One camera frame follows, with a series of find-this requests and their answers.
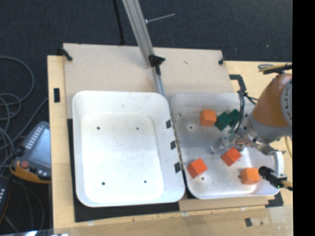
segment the dark floor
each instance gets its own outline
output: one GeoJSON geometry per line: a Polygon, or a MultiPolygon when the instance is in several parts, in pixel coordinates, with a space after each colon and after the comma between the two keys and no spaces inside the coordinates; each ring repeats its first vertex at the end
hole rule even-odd
{"type": "MultiPolygon", "coordinates": [[[[126,44],[136,45],[122,1],[117,1],[126,44]]],[[[146,19],[176,14],[149,23],[155,47],[218,49],[223,51],[226,60],[292,62],[293,0],[139,1],[146,19]]],[[[0,56],[21,60],[30,67],[35,79],[21,111],[10,121],[8,135],[11,138],[20,135],[48,96],[47,55],[55,55],[63,43],[119,45],[120,42],[112,0],[0,0],[0,56]]],[[[14,93],[22,98],[31,85],[31,76],[23,66],[0,59],[0,94],[14,93]]],[[[0,105],[2,128],[7,124],[1,121],[6,113],[5,107],[0,105]]],[[[28,134],[41,120],[48,121],[48,116],[45,103],[21,135],[28,134]]],[[[0,162],[3,153],[0,150],[0,162]]],[[[9,176],[7,169],[4,175],[9,176]]],[[[42,201],[45,208],[43,228],[50,228],[50,187],[25,184],[42,201]]],[[[38,229],[42,219],[40,205],[32,194],[29,197],[33,229],[38,229]]],[[[14,182],[6,215],[18,231],[32,229],[27,196],[14,182]]],[[[0,234],[13,232],[12,225],[3,220],[0,234]]]]}

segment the green block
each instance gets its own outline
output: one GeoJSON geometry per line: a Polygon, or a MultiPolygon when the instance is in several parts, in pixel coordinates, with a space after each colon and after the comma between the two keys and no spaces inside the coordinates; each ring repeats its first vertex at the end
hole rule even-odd
{"type": "Polygon", "coordinates": [[[232,121],[229,123],[230,127],[235,126],[239,114],[240,112],[238,112],[236,109],[234,109],[231,113],[228,114],[230,118],[232,119],[232,121]]]}
{"type": "Polygon", "coordinates": [[[219,117],[217,117],[215,126],[217,126],[217,128],[222,131],[232,121],[233,120],[231,119],[231,117],[226,112],[223,112],[221,115],[219,115],[219,117]]]}

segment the black cable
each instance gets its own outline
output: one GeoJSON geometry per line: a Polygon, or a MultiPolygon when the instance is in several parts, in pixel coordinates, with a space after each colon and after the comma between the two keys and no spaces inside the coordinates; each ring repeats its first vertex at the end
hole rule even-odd
{"type": "MultiPolygon", "coordinates": [[[[33,75],[33,72],[32,70],[30,69],[30,67],[28,65],[26,65],[23,61],[19,60],[19,59],[16,59],[16,58],[13,58],[13,57],[9,57],[9,56],[0,56],[0,60],[9,60],[9,61],[12,61],[12,62],[15,62],[15,63],[18,63],[20,65],[22,65],[30,74],[31,76],[31,88],[30,90],[28,91],[28,93],[23,96],[22,98],[20,98],[20,101],[24,101],[25,99],[27,99],[29,97],[29,95],[32,93],[33,89],[34,89],[34,86],[35,86],[35,78],[34,78],[34,75],[33,75]]],[[[11,102],[11,103],[8,103],[8,105],[13,105],[13,104],[16,104],[17,102],[11,102]]]]}
{"type": "Polygon", "coordinates": [[[11,221],[11,219],[8,218],[7,215],[4,216],[4,220],[8,223],[8,225],[12,228],[12,230],[13,230],[15,233],[18,233],[18,232],[19,232],[19,229],[17,229],[17,227],[13,224],[13,222],[11,221]]]}
{"type": "Polygon", "coordinates": [[[10,114],[12,114],[12,115],[10,115],[10,118],[14,118],[14,117],[16,117],[17,115],[18,115],[18,113],[20,112],[20,110],[21,110],[21,108],[22,108],[22,101],[21,101],[21,99],[19,98],[19,97],[17,97],[16,95],[14,95],[14,94],[12,94],[12,93],[0,93],[0,97],[2,97],[2,99],[3,99],[3,101],[5,102],[5,103],[2,103],[2,104],[0,104],[0,106],[10,106],[10,105],[15,105],[15,104],[19,104],[19,107],[18,107],[18,110],[15,112],[15,113],[10,113],[10,114]],[[3,99],[3,97],[6,97],[6,96],[10,96],[10,97],[13,97],[13,98],[15,98],[16,99],[16,102],[14,103],[14,104],[12,104],[12,103],[7,103],[4,99],[3,99]]]}
{"type": "Polygon", "coordinates": [[[245,92],[245,91],[243,91],[243,96],[245,96],[252,104],[256,105],[256,102],[254,102],[254,101],[257,101],[258,99],[253,98],[253,97],[250,97],[250,96],[248,95],[248,93],[245,92]]]}
{"type": "MultiPolygon", "coordinates": [[[[39,110],[45,105],[45,103],[48,102],[48,98],[46,98],[40,105],[39,107],[35,110],[33,116],[31,117],[31,119],[29,120],[29,122],[25,125],[25,127],[21,130],[21,132],[15,137],[12,139],[13,142],[17,141],[20,136],[23,134],[23,132],[28,128],[28,126],[31,124],[31,122],[33,121],[33,119],[35,118],[35,116],[38,114],[39,110]]],[[[8,145],[6,146],[2,146],[0,147],[0,150],[4,149],[5,147],[7,147],[8,145]]]]}
{"type": "Polygon", "coordinates": [[[8,127],[9,127],[9,125],[10,125],[10,120],[11,120],[10,109],[9,109],[8,104],[5,102],[5,100],[3,100],[2,98],[0,98],[0,101],[2,101],[2,103],[4,104],[4,107],[5,107],[5,109],[6,109],[6,113],[7,113],[7,115],[8,115],[8,117],[6,117],[6,118],[0,118],[0,121],[1,121],[1,120],[5,120],[5,121],[6,121],[6,125],[5,125],[4,130],[5,130],[5,131],[8,131],[8,127]]]}
{"type": "Polygon", "coordinates": [[[5,132],[1,126],[0,126],[0,133],[4,134],[4,136],[7,138],[7,140],[9,141],[9,143],[7,145],[5,145],[4,147],[0,148],[0,151],[3,150],[4,148],[6,148],[7,146],[11,145],[11,150],[13,153],[15,153],[15,146],[14,146],[14,141],[9,137],[9,135],[7,134],[7,132],[5,132]]]}
{"type": "Polygon", "coordinates": [[[7,156],[7,157],[3,160],[3,162],[1,163],[1,165],[0,165],[0,175],[3,175],[2,170],[3,170],[3,168],[4,168],[4,166],[5,166],[6,162],[7,162],[7,160],[9,160],[10,158],[12,158],[12,156],[13,156],[12,154],[9,155],[9,156],[7,156]]]}
{"type": "Polygon", "coordinates": [[[234,128],[236,127],[236,129],[234,129],[234,134],[237,133],[237,131],[239,130],[240,126],[241,126],[241,123],[243,121],[243,117],[244,117],[244,108],[245,108],[245,99],[244,99],[244,95],[243,95],[243,91],[240,90],[238,91],[238,94],[239,94],[239,98],[240,98],[240,113],[238,115],[238,118],[237,118],[237,122],[235,123],[234,125],[234,128]]]}
{"type": "Polygon", "coordinates": [[[28,202],[28,206],[29,206],[29,211],[30,211],[30,219],[31,219],[31,229],[34,228],[34,214],[33,214],[33,209],[32,209],[32,205],[31,205],[31,200],[30,200],[30,196],[25,188],[25,186],[23,185],[23,190],[28,202]]]}
{"type": "Polygon", "coordinates": [[[26,188],[26,190],[28,190],[37,199],[37,201],[39,203],[39,206],[41,208],[41,213],[42,213],[42,221],[40,223],[39,230],[42,230],[42,228],[44,226],[44,223],[45,223],[45,209],[44,209],[44,205],[43,205],[42,201],[40,200],[40,198],[31,189],[29,189],[24,184],[21,184],[21,183],[15,181],[15,180],[11,180],[11,182],[13,182],[13,183],[15,183],[15,184],[17,184],[17,185],[19,185],[21,187],[26,188]]]}
{"type": "MultiPolygon", "coordinates": [[[[4,134],[2,133],[2,132],[0,132],[0,135],[1,135],[1,137],[0,137],[0,141],[2,141],[3,142],[3,146],[5,147],[6,146],[6,141],[5,141],[5,137],[4,137],[4,134]]],[[[7,157],[8,156],[8,150],[7,150],[7,148],[5,148],[5,157],[7,157]]]]}

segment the black bracket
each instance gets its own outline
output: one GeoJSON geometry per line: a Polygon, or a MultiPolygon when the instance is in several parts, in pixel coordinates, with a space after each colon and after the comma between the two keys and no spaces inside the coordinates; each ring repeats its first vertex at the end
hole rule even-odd
{"type": "Polygon", "coordinates": [[[283,188],[284,185],[282,184],[282,181],[287,180],[287,177],[276,177],[275,175],[272,174],[275,171],[266,166],[261,166],[258,172],[263,179],[269,181],[270,184],[277,189],[283,188]]]}
{"type": "Polygon", "coordinates": [[[224,62],[224,52],[222,51],[222,58],[219,60],[218,64],[222,65],[224,62]]]}
{"type": "Polygon", "coordinates": [[[149,61],[150,61],[151,67],[156,68],[156,73],[158,75],[161,75],[161,69],[159,66],[165,61],[165,58],[161,58],[161,57],[158,57],[158,56],[151,54],[149,56],[149,61]]]}
{"type": "Polygon", "coordinates": [[[243,77],[239,74],[230,74],[230,80],[237,80],[238,84],[240,85],[241,91],[246,91],[245,82],[243,80],[243,77]]]}
{"type": "Polygon", "coordinates": [[[62,47],[57,49],[57,55],[58,56],[65,56],[67,60],[71,61],[73,58],[69,55],[69,53],[62,47]]]}

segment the orange cube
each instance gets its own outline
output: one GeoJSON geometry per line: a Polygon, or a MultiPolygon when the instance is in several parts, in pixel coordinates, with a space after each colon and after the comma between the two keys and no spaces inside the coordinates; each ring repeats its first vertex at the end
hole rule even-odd
{"type": "Polygon", "coordinates": [[[204,109],[199,115],[201,126],[213,126],[217,121],[216,111],[204,109]]]}
{"type": "Polygon", "coordinates": [[[230,167],[241,156],[241,153],[236,149],[236,147],[232,147],[221,156],[221,159],[230,167]]]}
{"type": "Polygon", "coordinates": [[[207,169],[207,165],[201,158],[193,161],[187,166],[187,170],[189,171],[192,178],[195,178],[199,174],[205,172],[207,169]]]}
{"type": "Polygon", "coordinates": [[[256,168],[245,168],[241,171],[243,184],[256,184],[259,181],[259,173],[256,168]]]}

